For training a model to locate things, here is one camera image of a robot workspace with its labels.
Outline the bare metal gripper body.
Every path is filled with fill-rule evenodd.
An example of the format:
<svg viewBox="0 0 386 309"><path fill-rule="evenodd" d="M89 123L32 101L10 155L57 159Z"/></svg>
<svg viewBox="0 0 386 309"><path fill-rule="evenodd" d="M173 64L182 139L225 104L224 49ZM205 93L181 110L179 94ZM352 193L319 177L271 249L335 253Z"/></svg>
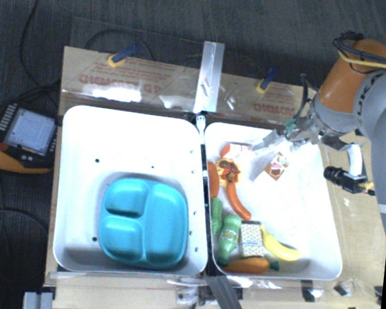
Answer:
<svg viewBox="0 0 386 309"><path fill-rule="evenodd" d="M284 123L283 136L290 142L305 144L311 142L316 144L323 136L323 123L315 111L309 110L302 116L300 109L289 121Z"/></svg>

